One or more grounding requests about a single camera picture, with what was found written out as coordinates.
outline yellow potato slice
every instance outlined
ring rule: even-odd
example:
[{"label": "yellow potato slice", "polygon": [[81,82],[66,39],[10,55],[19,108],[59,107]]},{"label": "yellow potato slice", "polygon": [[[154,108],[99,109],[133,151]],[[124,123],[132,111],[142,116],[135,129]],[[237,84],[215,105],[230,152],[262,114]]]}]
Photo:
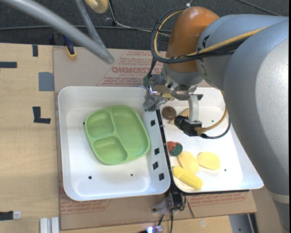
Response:
[{"label": "yellow potato slice", "polygon": [[192,173],[198,172],[199,170],[198,161],[191,152],[182,151],[181,154],[177,155],[177,158],[184,169]]},{"label": "yellow potato slice", "polygon": [[197,155],[197,162],[208,169],[218,170],[220,169],[220,159],[218,155],[211,152],[201,152]]}]

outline wooden surface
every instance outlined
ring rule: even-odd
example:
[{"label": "wooden surface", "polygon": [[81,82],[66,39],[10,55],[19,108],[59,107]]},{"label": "wooden surface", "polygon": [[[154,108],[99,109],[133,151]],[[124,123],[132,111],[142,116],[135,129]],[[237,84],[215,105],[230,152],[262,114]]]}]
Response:
[{"label": "wooden surface", "polygon": [[[0,43],[0,61],[17,62],[17,68],[0,70],[0,212],[21,212],[21,219],[0,221],[0,233],[38,233],[40,218],[59,216],[54,92],[39,91],[38,86],[39,72],[53,72],[52,46],[39,46],[38,57],[33,57],[31,45]],[[41,107],[41,117],[51,118],[50,124],[33,122],[33,106]],[[254,194],[258,210],[269,208],[265,204],[269,196],[264,190]],[[264,228],[268,222],[278,223],[270,208],[271,218],[265,214],[269,211],[261,209],[260,215],[258,211],[258,223],[263,218],[259,233],[275,233]],[[169,229],[170,221],[162,225]],[[66,232],[137,233],[147,226],[148,223]],[[228,216],[220,216],[175,220],[173,232],[232,230]]]}]

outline brown round object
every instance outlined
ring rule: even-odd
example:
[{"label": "brown round object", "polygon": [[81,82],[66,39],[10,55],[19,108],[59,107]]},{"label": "brown round object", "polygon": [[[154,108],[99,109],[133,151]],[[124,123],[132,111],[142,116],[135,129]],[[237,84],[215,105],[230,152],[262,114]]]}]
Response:
[{"label": "brown round object", "polygon": [[176,110],[171,106],[166,106],[162,110],[163,118],[167,120],[172,120],[177,116]]}]

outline yellow corn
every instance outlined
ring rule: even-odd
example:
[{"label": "yellow corn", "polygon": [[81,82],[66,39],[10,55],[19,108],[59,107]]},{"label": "yellow corn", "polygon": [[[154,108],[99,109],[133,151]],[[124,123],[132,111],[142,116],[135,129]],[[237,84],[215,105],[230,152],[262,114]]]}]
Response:
[{"label": "yellow corn", "polygon": [[189,170],[182,168],[181,166],[174,166],[173,174],[181,181],[185,182],[186,184],[196,189],[200,189],[203,185],[203,181],[199,177],[197,177]]}]

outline yellow toy food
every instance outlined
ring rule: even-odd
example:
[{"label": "yellow toy food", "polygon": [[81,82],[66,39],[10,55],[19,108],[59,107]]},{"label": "yellow toy food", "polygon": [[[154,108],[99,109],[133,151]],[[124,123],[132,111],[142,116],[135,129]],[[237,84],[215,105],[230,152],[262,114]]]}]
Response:
[{"label": "yellow toy food", "polygon": [[220,159],[218,155],[211,152],[201,152],[197,155],[197,162],[208,169],[218,170],[220,169]]},{"label": "yellow toy food", "polygon": [[182,151],[177,158],[184,169],[192,172],[193,174],[198,172],[199,163],[191,152]]},{"label": "yellow toy food", "polygon": [[182,168],[181,166],[174,166],[173,174],[177,178],[179,178],[181,181],[190,185],[191,187],[200,189],[203,186],[203,181],[199,177],[197,177],[195,174],[191,173],[190,171]]}]

